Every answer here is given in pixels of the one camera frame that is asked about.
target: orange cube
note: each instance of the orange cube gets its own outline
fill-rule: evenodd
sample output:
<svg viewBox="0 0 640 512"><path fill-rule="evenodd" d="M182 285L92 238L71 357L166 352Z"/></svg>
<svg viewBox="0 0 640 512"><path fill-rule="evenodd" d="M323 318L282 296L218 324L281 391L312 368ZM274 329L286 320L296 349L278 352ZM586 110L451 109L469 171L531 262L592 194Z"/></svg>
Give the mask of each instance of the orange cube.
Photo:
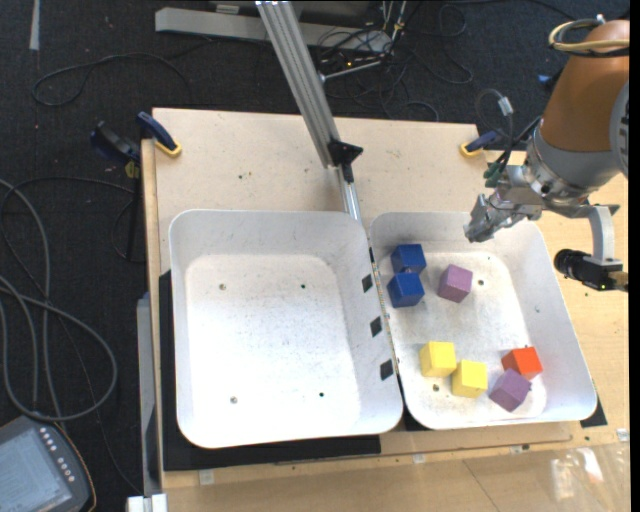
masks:
<svg viewBox="0 0 640 512"><path fill-rule="evenodd" d="M533 347L514 348L502 358L502 366L505 370L515 370L528 380L542 373L542 364Z"/></svg>

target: purple cube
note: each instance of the purple cube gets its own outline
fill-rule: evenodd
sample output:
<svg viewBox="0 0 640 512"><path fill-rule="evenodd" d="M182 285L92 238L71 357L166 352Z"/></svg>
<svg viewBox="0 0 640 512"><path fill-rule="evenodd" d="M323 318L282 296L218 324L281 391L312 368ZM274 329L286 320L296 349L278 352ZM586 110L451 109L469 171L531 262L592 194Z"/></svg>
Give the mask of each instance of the purple cube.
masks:
<svg viewBox="0 0 640 512"><path fill-rule="evenodd" d="M440 276L438 296L453 302L462 302L471 291L473 272L457 265L449 265Z"/></svg>
<svg viewBox="0 0 640 512"><path fill-rule="evenodd" d="M513 412L527 398L530 389L531 383L527 379L517 371L507 368L496 381L489 398L503 409Z"/></svg>

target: black cable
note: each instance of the black cable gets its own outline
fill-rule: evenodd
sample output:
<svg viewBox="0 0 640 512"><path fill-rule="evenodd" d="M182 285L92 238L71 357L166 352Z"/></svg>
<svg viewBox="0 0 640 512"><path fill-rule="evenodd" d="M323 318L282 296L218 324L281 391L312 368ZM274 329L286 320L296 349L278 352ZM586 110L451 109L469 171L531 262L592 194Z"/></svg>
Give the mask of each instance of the black cable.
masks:
<svg viewBox="0 0 640 512"><path fill-rule="evenodd" d="M16 409L18 409L22 414L24 414L25 416L29 416L30 418L33 418L35 420L38 421L44 421L46 423L55 423L55 422L64 422L64 421L71 421L71 420L76 420L78 418L82 418L84 416L86 416L87 414L95 411L96 409L98 409L102 404L104 404L107 399L111 396L111 393L113 393L113 390L116 387L117 381L118 381L118 364L116 362L115 356L113 354L113 351L111 350L111 347L109 347L108 343L96 332L94 331L91 327L89 327L87 324L85 324L84 322L82 322L81 320L78 320L76 317L70 315L69 313L66 313L64 311L62 311L61 309L55 308L53 306L51 306L50 304L32 299L30 297L26 297L22 294L20 294L14 287L13 285L7 281L7 279L5 279L2 275L0 275L0 283L4 286L0 286L0 293L4 293L5 295L9 295L11 297L13 297L18 304L20 304L20 307L23 309L23 311L25 312L26 316L29 316L29 309L26 307L26 304L31 304L33 306L36 306L38 308L42 308L42 309L46 309L62 318L64 318L65 320L68 320L69 322L75 324L76 326L80 327L81 329L83 329L84 331L86 331L92 338L94 338L94 340L96 340L98 342L98 344L103 348L104 352L106 353L108 359L109 359L109 363L111 364L111 368L112 368L112 377L111 377L111 382L109 384L109 387L107 389L107 391L104 393L104 395L96 402L93 404L93 406L85 409L84 411L81 411L79 413L75 413L75 414L67 414L61 417L57 417L57 416L49 416L47 414L40 414L37 413L35 411L32 411L30 409L28 409L27 407L25 407L22 402L20 402L20 400L16 397L15 393L13 392L13 388L11 387L11 382L8 378L9 372L8 372L8 368L9 368L9 360L8 360L8 348L9 348L9 339L8 339L8 332L7 332L7 326L6 326L6 321L4 321L4 317L3 317L3 326L2 326L2 335L3 335L3 366L4 366L4 385L5 385L5 391L7 392L7 395L9 395L9 399L11 400L11 403L16 407Z"/></svg>
<svg viewBox="0 0 640 512"><path fill-rule="evenodd" d="M363 29L357 30L355 32L347 32L344 30L335 32L335 29L336 27L333 27L329 31L325 32L322 36L320 36L320 38L318 38L318 41L315 44L316 67L319 70L322 69L323 65L326 67L327 63L339 64L339 62L335 61L336 56L341 56L343 59L346 60L346 62L354 62L354 61L360 60L355 56L353 58L347 58L346 54L353 53L355 55L358 52L361 52L362 48L365 46L368 47L369 53L373 53L373 54L379 53L371 47L371 43L375 41L376 38L380 37L380 31L378 30L378 27L371 25ZM337 43L331 46L327 46L324 44L327 41L327 39L329 39L330 37L333 37L336 35L342 35L342 34L344 34L346 37L342 38ZM361 39L361 36L363 34L365 36L364 40ZM357 39L358 41L358 44L355 47L342 48L344 44L348 43L353 39ZM369 60L371 61L381 60L381 59L382 57L380 57L379 55L369 57Z"/></svg>
<svg viewBox="0 0 640 512"><path fill-rule="evenodd" d="M40 216L38 215L37 211L35 210L35 208L33 207L33 205L30 203L30 201L19 191L19 189L22 186L25 186L29 183L34 183L34 182L40 182L40 181L51 181L51 180L72 180L72 181L80 181L80 182L89 182L89 183L94 183L94 184L100 184L100 185L106 185L109 187L113 187L119 190L123 190L126 192L131 192L129 189L122 187L120 185L116 185L113 183L109 183L109 182L105 182L105 181L101 181L101 180L95 180L95 179L90 179L90 178L78 178L78 177L64 177L64 176L53 176L53 177L43 177L43 178L35 178L35 179L31 179L31 180L26 180L18 185L11 185L8 182L0 179L0 184L7 187L9 190L8 192L5 194L2 203L0 204L0 232L2 234L2 237L5 240L5 243L8 245L8 247L10 248L14 258L16 259L16 261L20 264L20 266L22 267L22 269L27 273L28 277L30 278L30 280L34 283L34 285L36 286L36 288L38 289L38 291L42 294L43 298L44 298L44 303L46 303L46 305L48 307L44 307L43 308L43 312L46 312L47 314L49 313L50 309L49 307L53 307L49 301L49 295L50 295L50 253L49 253L49 246L48 246L48 239L47 239L47 235L46 232L44 230L44 226L42 224L42 220L40 219ZM5 204L7 202L7 200L9 199L9 197L15 194L22 202L23 204L25 204L27 206L27 208L29 209L32 218L35 220L38 229L40 231L40 236L43 242L43 255L44 255L44 259L45 259L45 285L44 287L42 287L38 281L35 279L35 277L33 276L33 274L29 271L29 269L27 268L27 266L24 264L24 261L22 260L22 258L18 255L18 253L16 252L15 248L13 247L13 245L11 244L11 242L9 241L8 237L6 236L6 231L4 228L4 208L5 208ZM18 302L23 305L22 302L20 302L20 299L18 298L18 296L15 296L16 300L18 300ZM32 323L32 319L30 314L28 313L28 309L24 309L23 311L25 312L25 317L27 318L28 322ZM52 380L52 376L51 376L51 369L50 369L50 365L48 363L48 335L47 335L47 331L48 331L48 317L44 317L43 318L43 354L45 356L45 371L46 371L46 375L47 375L47 383L49 386L49 392L50 395L52 397L52 401L54 402L54 405L58 403L57 400L57 396L55 393L55 389L53 387L53 380ZM74 345L74 349L76 349L76 353L78 353L77 351L77 347L75 346L75 343L73 342L73 340L71 339L72 344ZM82 359L80 358L81 364L84 368L84 363L82 362ZM60 421L60 422L64 422L66 421L66 419L69 418L69 416L64 416L61 414L60 412L60 408L59 405L55 405L55 409L56 409L56 416L50 416L50 418L53 418L52 421ZM71 418L75 418L75 417L81 417L84 416L84 413L80 413L80 415L73 415Z"/></svg>
<svg viewBox="0 0 640 512"><path fill-rule="evenodd" d="M480 5L480 4L492 4L492 3L506 3L506 2L512 2L514 0L446 0L447 3L451 3L451 4L461 4L461 5ZM567 12L563 11L562 9L556 7L555 5L551 5L548 4L546 2L542 2L541 0L527 0L528 2L532 3L532 4L537 4L540 5L542 7L546 7L547 9L550 9L562 16L564 16L565 18L568 18L570 20L575 19L573 16L571 16L570 14L568 14Z"/></svg>
<svg viewBox="0 0 640 512"><path fill-rule="evenodd" d="M444 54L449 58L449 60L451 62L453 62L453 64L458 68L461 69L463 71L466 72L467 74L467 78L463 79L463 80L454 80L452 78L447 78L445 76L442 76L438 73L436 73L430 66L429 64L427 64L424 59L422 57L420 57L420 55L418 55L415 51L413 52L413 55L415 56L416 60L422 65L423 68L425 68L429 73L431 73L434 77L436 77L439 80L442 80L443 82L446 82L448 84L451 85L465 85L468 83L471 83L473 81L474 78L474 74L473 71L471 71L469 68L467 68L466 66L464 66L463 64L460 64L458 61L454 60L444 49L443 49Z"/></svg>
<svg viewBox="0 0 640 512"><path fill-rule="evenodd" d="M373 93L373 92L377 92L378 88L380 86L380 81L382 80L382 74L386 74L387 76L391 75L391 71L393 70L394 67L399 66L399 63L390 63L386 68L378 68L376 71L371 71L371 72L375 72L378 76L378 83L376 85L370 86L370 87L365 87L362 82L360 81L360 78L357 77L356 78L356 84L361 88L360 92L354 93L354 94L348 94L347 96L340 96L334 93L329 93L329 92L325 92L325 94L330 97L330 98L335 98L335 99L343 99L343 100L354 100L355 98L360 98L362 96L366 96L367 94ZM388 87L385 87L384 92L389 92L390 90L392 90L393 88L395 88L398 83L402 80L402 78L404 77L405 73L407 72L408 69L408 62L404 63L404 66L402 67L402 70L400 71L400 74L398 75L397 78L392 78L392 82L391 85L389 85ZM337 77L337 78L346 78L348 75L344 75L343 77ZM343 85L346 87L347 82L343 81L342 82Z"/></svg>
<svg viewBox="0 0 640 512"><path fill-rule="evenodd" d="M66 68L62 68L62 69L58 69L56 71L53 71L47 75L44 75L43 77L39 78L34 84L33 87L31 88L31 96L33 97L33 99L36 101L37 104L39 105L44 105L47 107L61 107L64 105L69 105L70 103L73 103L76 99L78 99L80 97L80 95L82 94L82 92L84 91L84 88L89 80L89 77L91 76L91 74L93 73L93 71L98 68L99 66L103 66L105 64L109 64L111 62L116 62L119 60L143 60L143 61L157 61L160 62L161 64L167 66L169 69L171 69L175 74L178 75L178 77L182 80L182 82L184 83L184 85L187 88L187 92L189 95L189 101L192 101L192 94L191 94L191 87L189 86L189 81L187 80L187 78L178 70L178 68L176 68L173 64L171 64L167 59L165 59L164 57L160 57L158 55L153 55L151 53L145 53L145 52L133 52L133 53L125 53L125 54L116 54L116 55L108 55L107 57L103 57L100 60L97 61L93 61L93 62L88 62L86 64L76 64L74 66L69 66ZM38 93L38 89L40 88L40 86L47 82L48 80L51 80L52 78L55 78L59 75L64 75L66 73L72 73L74 71L78 71L81 69L87 69L87 72L85 73L84 77L82 78L82 80L80 81L80 85L78 87L78 89L73 92L68 98L62 100L62 101L58 101L58 102L53 102L53 101L46 101L43 100L39 93Z"/></svg>
<svg viewBox="0 0 640 512"><path fill-rule="evenodd" d="M495 98L497 98L498 101L501 101L503 99L505 99L505 96L497 91L496 89L483 89L482 91L480 91L478 93L478 95L476 96L476 100L475 100L475 108L476 108L476 113L478 114L478 117L480 118L480 121L482 121L485 125L487 125L491 130L493 130L494 132L499 133L500 135L502 135L503 137L508 137L508 134L499 126L494 126L489 120L487 120L487 118L485 117L483 110L482 110L482 100L484 98L486 98L487 96L494 96ZM511 117L511 115L507 115L503 113L504 117Z"/></svg>
<svg viewBox="0 0 640 512"><path fill-rule="evenodd" d="M540 122L540 119L542 118L542 116L537 116L534 118L533 121L531 121L525 128L524 130L522 130L520 132L520 134L515 137L511 143L508 145L508 147L511 148L511 150L515 149L515 147L522 142L523 140L525 140L529 134L531 133L531 131L538 125L538 123ZM496 162L508 162L509 158L511 157L511 152L507 153L507 149L505 149L502 154L496 159Z"/></svg>
<svg viewBox="0 0 640 512"><path fill-rule="evenodd" d="M433 120L433 122L437 123L440 121L440 114L438 114L438 111L434 108L433 105L431 105L430 103L427 103L426 101L416 101L416 100L411 100L411 101L407 101L405 103L403 103L402 105L400 105L401 108L404 107L423 107L426 108L427 110L431 110L431 112L433 112L433 114L435 115L435 119Z"/></svg>
<svg viewBox="0 0 640 512"><path fill-rule="evenodd" d="M455 32L446 33L444 31L444 13L446 9L450 9L453 12L456 12L462 18L462 26ZM433 37L458 37L462 35L467 30L467 19L465 18L464 13L458 9L456 6L451 4L444 4L440 9L438 9L438 32L430 32L426 30L418 30L416 33L425 35L425 36L433 36Z"/></svg>
<svg viewBox="0 0 640 512"><path fill-rule="evenodd" d="M180 57L184 57L185 55L189 55L190 53L199 50L200 48L204 48L205 46L209 46L210 44L213 43L217 43L219 42L219 40L217 39L213 39L211 37L207 37L207 36L201 36L204 41L201 43L198 43L194 46L191 46L189 48L186 48L184 50L179 51L178 53L174 53L171 55L167 55L164 57L165 60L175 60L175 59L179 59Z"/></svg>
<svg viewBox="0 0 640 512"><path fill-rule="evenodd" d="M377 85L372 87L372 88L366 89L366 93L367 94L373 93L373 92L377 93L376 94L376 99L378 100L377 104L375 104L375 105L367 105L364 101L361 101L359 99L359 96L354 96L351 99L356 104L360 105L363 108L367 108L369 110L378 110L378 109L382 110L383 113L390 119L391 117L390 117L388 111L386 110L386 103L391 101L391 98L393 97L394 92L395 92L395 88L397 87L397 85L400 83L400 81L404 77L404 74L406 73L406 71L407 71L407 66L405 65L403 67L402 71L400 72L399 76L395 77L395 78L391 76L391 80L392 80L391 84L389 86L383 87L382 86L382 80L383 80L383 76L382 75L385 74L386 76L390 76L390 68L387 68L387 69L382 69L381 68L381 69L378 70L379 76L378 76ZM362 83L360 82L359 79L357 80L357 84L361 88L364 89L364 86L362 85Z"/></svg>
<svg viewBox="0 0 640 512"><path fill-rule="evenodd" d="M18 183L17 185L11 185L10 183L0 179L0 185L3 185L4 187L8 188L8 192L5 194L2 202L0 203L0 236L2 236L2 238L4 239L5 243L8 245L9 249L11 250L11 252L13 253L14 258L16 259L16 261L20 264L20 266L22 267L22 270L27 274L27 276L29 277L29 279L31 280L31 282L33 282L36 287L38 288L38 291L40 291L41 294L45 295L45 291L38 285L36 278L33 276L33 274L31 274L31 272L29 271L29 269L26 268L26 266L24 265L24 262L22 261L22 259L18 256L15 248L13 247L13 244L11 244L11 242L9 241L7 234L6 234L6 230L4 228L4 214L5 214L5 206L6 203L8 201L8 199L15 194L16 196L18 196L20 198L20 200L23 202L23 204L27 205L28 200L26 199L26 197L21 194L19 192L19 189L21 189L22 187L26 186L26 185L30 185L33 183L38 183L38 182L42 182L42 181L72 181L72 182L79 182L79 183L89 183L89 184L94 184L94 185L102 185L102 186L106 186L106 187L110 187L113 188L115 190L120 190L122 192L126 192L128 194L133 194L134 191L124 187L122 185L118 185L116 183L111 183L109 181L103 181L103 180L98 180L98 179L94 179L94 178L81 178L81 177L77 177L77 176L44 176L41 178L33 178L30 180L25 180L21 183ZM113 245L114 250L116 251L116 253L118 254L118 256L120 256L121 258L129 261L129 259L126 257L126 255L117 247L117 245L115 244L115 229L118 225L118 223L120 222L120 219L122 218L122 216L124 215L124 213L126 212L126 210L131 206L131 203L127 203L127 205L125 205L125 207L120 211L120 213L118 214L118 216L116 217L116 220L114 222L114 225L112 227L111 230L111 242ZM42 225L42 223L38 222L39 216L35 213L35 210L33 209L33 207L29 208L31 216L36 219L36 223L38 224L38 228L40 230L40 236L43 240L46 240L46 235L45 235L45 231L44 231L44 227ZM138 260L134 260L132 261L132 263L140 263L140 261Z"/></svg>
<svg viewBox="0 0 640 512"><path fill-rule="evenodd" d="M43 178L35 178L35 179L27 180L27 181L24 181L24 182L22 182L22 183L20 183L20 184L16 185L16 186L11 186L8 182L6 182L6 181L4 181L4 180L1 180L1 179L0 179L0 183L1 183L3 186L5 186L5 187L8 187L8 188L9 188L9 193L7 193L7 195L5 196L5 200L2 202L2 205L0 206L0 219L2 218L2 214L4 213L4 210L3 210L3 209L4 209L4 205L5 205L6 200L8 199L9 195L11 195L11 194L15 194L15 195L16 195L16 196L18 196L18 197L22 200L22 202L23 202L23 203L24 203L24 204L29 208L30 213L32 214L32 216L34 216L34 218L35 218L35 220L36 220L36 223L38 224L39 228L41 229L41 234L42 234L42 236L44 237L44 240L45 240L45 247L48 247L48 243L46 243L46 233L44 232L44 227L42 226L42 222L41 222L41 220L40 220L40 218L39 218L39 216L38 216L37 212L36 212L36 211L35 211L35 209L33 208L33 205L31 205L31 203L28 201L28 199L27 199L27 198L26 198L26 197L25 197L25 196L24 196L24 195L23 195L23 194L22 194L18 189L19 189L20 187L24 186L24 185L27 185L27 184L30 184L30 183L34 183L34 182L40 182L40 181L59 181L59 180L71 180L71 181L79 181L79 182L87 182L87 183L93 183L93 184L105 185L105 186L109 186L109 187L112 187L112 188L114 188L114 189L121 190L121 191L124 191L124 192L127 192L127 193L133 193L133 191L132 191L132 190L129 190L129 189L127 189L126 187L122 187L122 186L117 185L117 184L114 184L114 183L105 182L105 181L102 181L102 180L96 180L96 179L92 179L92 178L79 178L79 177L66 177L66 176L51 176L51 177L43 177ZM19 255L15 252L15 250L14 250L14 249L13 249L13 247L11 246L10 242L9 242L9 241L8 241L8 239L6 238L6 233L4 232L4 229L3 229L3 227L2 227L2 225L1 225L1 224L0 224L0 228L2 228L2 234L3 234L4 238L5 238L5 242L6 242L6 243L11 247L14 257L15 257L15 258L20 262L20 264L23 266L23 268L27 271L27 274L30 276L30 278L33 280L33 282L36 284L36 287L39 289L39 291L43 294L43 296L45 296L45 297L46 297L46 294L45 294L44 290L42 290L42 288L39 286L39 284L37 283L37 281L35 280L35 278L33 277L33 275L29 272L28 268L26 268L26 266L24 265L24 262L22 262L21 258L20 258L20 257L19 257ZM20 298L22 298L22 299L23 299L23 301L22 301L22 304L23 304L23 305L24 305L24 302L26 302L26 301L29 301L29 300L30 300L30 299L26 299L24 296L20 296ZM23 309L23 311L25 312L25 318L26 318L26 319L27 319L27 321L29 322L29 320L31 319L31 316L30 316L30 314L29 314L28 309L26 309L26 310L25 310L25 309ZM2 315L2 316L4 317L4 310L0 312L0 315ZM124 481L125 481L125 482L126 482L126 483L127 483L127 484L128 484L128 485L129 485L129 486L130 486L134 491L135 491L135 492L136 492L136 494L141 495L142 493L139 491L139 489L138 489L138 488L137 488L137 487L136 487L136 486L131 482L131 480L127 477L127 475L124 473L124 471L122 471L122 469L120 468L120 465L118 464L118 462L117 462L117 460L116 460L116 458L115 458L115 456L114 456L114 454L113 454L113 450L111 449L111 445L110 445L110 443L109 443L109 441L108 441L108 439L107 439L107 435L106 435L106 432L105 432L105 430L104 430L104 426L103 426L103 423L102 423L102 418L101 418L101 416L100 416L100 411L99 411L99 407L100 407L101 403L103 402L103 400L101 400L101 401L99 402L99 401L96 399L96 395L95 395L95 392L94 392L94 389L93 389L93 385L91 384L91 378L89 377L89 373L88 373L88 371L87 371L87 368L86 368L86 366L85 366L85 364L84 364L84 361L83 361L83 359L82 359L82 356L80 355L80 352L79 352L79 350L78 350L78 347L77 347L77 345L76 345L75 341L73 340L73 338L72 338L72 336L71 336L71 333L69 332L69 330L68 330L68 328L67 328L66 324L64 323L64 321L63 321L62 317L61 317L61 316L56 316L56 318L58 319L58 321L60 322L60 324L61 324L62 328L64 329L64 331L65 331L65 333L66 333L66 335L67 335L67 338L68 338L68 339L69 339L69 341L71 342L71 345L72 345L72 347L73 347L73 349L74 349L74 351L75 351L75 353L76 353L76 356L78 357L78 360L80 361L80 366L81 366L81 368L82 368L82 371L83 371L83 373L84 373L84 376L85 376L85 379L86 379L86 382L87 382L87 386L88 386L88 389L89 389L89 393L90 393L90 395L91 395L91 400L92 400L92 402L93 402L93 404L94 404L94 406L95 406L95 408L94 408L94 412L95 412L96 417L97 417L97 420L98 420L98 425L99 425L99 428L100 428L100 432L101 432L101 434L102 434L102 438L103 438L103 441L104 441L104 443L105 443L105 447L106 447L106 449L107 449L107 453L108 453L108 455L109 455L109 458L111 459L111 462L112 462L112 464L113 464L114 468L115 468L115 469L116 469L116 471L119 473L119 475L121 476L121 478L122 478L122 479L123 479L123 480L124 480ZM34 332L35 328L33 327L33 323L32 323L32 322L31 322L30 328L31 328L31 331L32 331L32 332ZM34 336L35 336L35 334L33 334L33 335L32 335L32 341L34 341L34 343L35 343L35 337L34 337ZM4 340L5 340L5 341L4 341L4 343L6 344L6 348L7 348L7 350L8 350L8 331L5 331L5 334L4 334ZM37 360L37 354L38 354L38 352L37 352L37 344L36 344L36 345L34 345L34 350L35 350L35 352L34 352L35 356L34 356L34 357L35 357L35 358L36 358L36 360ZM7 365L6 358L5 358L5 360L4 360L3 367L5 368L5 371L7 371L7 372L8 372L8 365ZM36 371L36 373L37 373L37 368L38 368L38 365L37 365L37 364L34 364L34 371ZM109 390L107 390L107 393L105 394L105 399L106 399L106 397L107 397L109 394L111 394L111 393L112 393L112 390L113 390L113 385L111 386L111 388L110 388ZM85 414L88 414L89 412L90 412L90 410L87 410L87 411L84 411L84 412L79 413L79 414L80 414L80 415L82 415L82 416L84 416ZM40 416L40 415L39 415L37 419L45 419L45 418L42 418L42 416Z"/></svg>
<svg viewBox="0 0 640 512"><path fill-rule="evenodd" d="M398 30L398 32L396 33L396 37L391 41L391 46L389 47L389 49L385 52L385 58L388 58L388 56L393 54L393 50L396 47L396 44L398 43L398 41L400 41L400 39L402 39L402 35L407 31L407 29L409 28L409 25L411 24L411 20L415 17L415 15L417 14L417 12L420 10L420 8L422 7L422 5L425 2L418 2L418 4L415 6L415 8L413 9L413 11L411 11L411 14L409 15L409 17L407 18L407 21L403 22L400 29Z"/></svg>
<svg viewBox="0 0 640 512"><path fill-rule="evenodd" d="M122 249L120 249L118 247L118 244L116 243L116 229L118 228L118 224L120 223L120 220L122 219L124 214L127 212L127 210L131 208L134 205L134 203L135 201L133 199L129 201L127 204L124 205L124 207L120 210L120 213L118 213L118 215L116 216L116 219L113 222L113 226L111 228L111 246L113 247L113 250L116 252L118 256L128 261L129 263L144 264L146 263L146 260L132 259L131 255L125 254L124 251L122 251Z"/></svg>

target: yellow cube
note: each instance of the yellow cube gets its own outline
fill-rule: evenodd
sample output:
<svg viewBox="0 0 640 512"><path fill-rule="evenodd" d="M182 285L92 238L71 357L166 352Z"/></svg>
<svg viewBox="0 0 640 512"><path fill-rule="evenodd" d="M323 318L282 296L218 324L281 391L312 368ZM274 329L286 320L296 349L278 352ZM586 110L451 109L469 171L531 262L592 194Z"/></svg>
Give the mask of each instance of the yellow cube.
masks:
<svg viewBox="0 0 640 512"><path fill-rule="evenodd" d="M461 360L451 375L451 392L456 396L478 398L489 387L487 365Z"/></svg>
<svg viewBox="0 0 640 512"><path fill-rule="evenodd" d="M429 341L420 349L420 368L425 377L447 377L456 369L456 350L450 341Z"/></svg>

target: dark floor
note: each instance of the dark floor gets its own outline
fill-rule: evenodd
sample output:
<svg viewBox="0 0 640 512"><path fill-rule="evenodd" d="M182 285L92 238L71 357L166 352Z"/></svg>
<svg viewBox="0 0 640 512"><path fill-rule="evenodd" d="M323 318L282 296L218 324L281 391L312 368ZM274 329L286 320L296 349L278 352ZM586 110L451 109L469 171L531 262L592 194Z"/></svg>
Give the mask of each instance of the dark floor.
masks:
<svg viewBox="0 0 640 512"><path fill-rule="evenodd" d="M372 4L366 21L378 22L380 2ZM136 303L146 280L144 264L125 261L112 245L113 234L119 250L126 247L130 212L115 229L114 223L132 198L114 185L131 190L133 183L122 166L97 155L90 133L104 120L116 133L139 140L135 116L153 106L296 112L270 45L156 33L154 13L165 6L206 9L207 3L42 1L36 51L29 49L33 2L0 0L2 194L20 184L18 191L39 214L47 236L44 244L18 194L3 200L0 276L24 296L42 300L47 247L50 303L86 322L115 355L118 381L100 416L65 422L93 477L100 511L123 510L127 496L142 487ZM614 19L628 16L629 9L629 0L409 2L411 18L394 60L329 82L330 105L336 116L475 123L485 132L489 127L475 99L495 88L511 101L517 133L544 109L550 88L540 78L553 77L566 62L565 55L547 48L549 32L570 19ZM49 73L109 56L118 57L51 77L34 91ZM334 67L323 64L321 70L340 69L342 57L328 56ZM489 120L499 123L495 105L485 108ZM144 257L143 244L139 229L135 259ZM37 403L31 407L32 342L25 314L6 293L1 304L9 345L9 364L2 369L10 370L11 389L28 409L53 416L42 354ZM33 308L32 318L40 340L41 310ZM108 390L108 359L68 320L51 315L48 332L59 409L63 416L81 413ZM20 412L4 385L1 390L3 425Z"/></svg>

